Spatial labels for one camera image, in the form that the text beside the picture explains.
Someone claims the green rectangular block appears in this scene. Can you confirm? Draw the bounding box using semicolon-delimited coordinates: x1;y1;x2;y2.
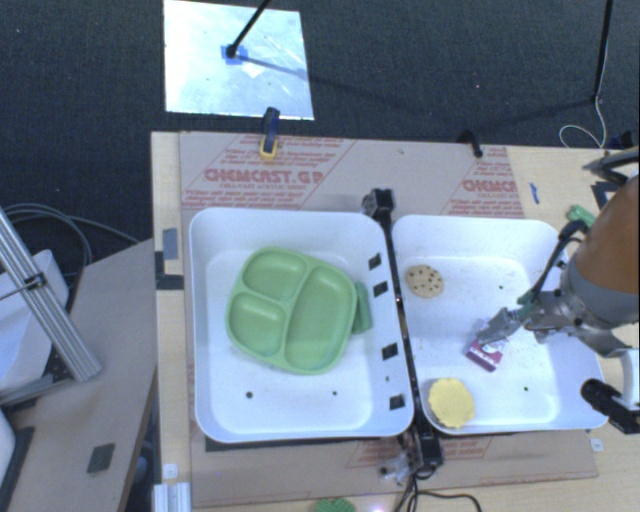
351;281;374;335

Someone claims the white plastic tray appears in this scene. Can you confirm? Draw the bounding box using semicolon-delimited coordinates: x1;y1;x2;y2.
188;206;416;445
391;214;610;436

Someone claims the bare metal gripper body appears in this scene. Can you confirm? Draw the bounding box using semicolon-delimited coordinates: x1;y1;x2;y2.
519;289;585;345

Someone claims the black cylinder on white bracket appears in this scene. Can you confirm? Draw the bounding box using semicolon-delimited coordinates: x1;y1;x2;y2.
579;347;640;435

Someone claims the yellow round wavy biscuit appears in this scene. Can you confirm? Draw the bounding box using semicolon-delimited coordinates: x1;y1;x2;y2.
427;377;477;430

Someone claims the black block with wires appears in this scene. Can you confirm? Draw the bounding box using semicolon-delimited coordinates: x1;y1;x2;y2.
398;430;446;482
361;187;397;220

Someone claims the brown chocolate chip biscuit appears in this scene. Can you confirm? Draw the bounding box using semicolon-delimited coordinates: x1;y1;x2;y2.
404;263;446;301

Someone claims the green divided plate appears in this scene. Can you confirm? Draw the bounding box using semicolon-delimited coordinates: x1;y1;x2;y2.
225;245;360;377

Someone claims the maroon and white packet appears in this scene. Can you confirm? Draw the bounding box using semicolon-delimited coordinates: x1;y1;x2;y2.
465;319;511;373

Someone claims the thin black rod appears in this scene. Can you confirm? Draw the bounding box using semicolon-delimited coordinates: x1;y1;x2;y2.
378;212;430;444

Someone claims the brown cardboard board red print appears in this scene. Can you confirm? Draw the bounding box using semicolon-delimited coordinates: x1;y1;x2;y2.
178;130;600;509

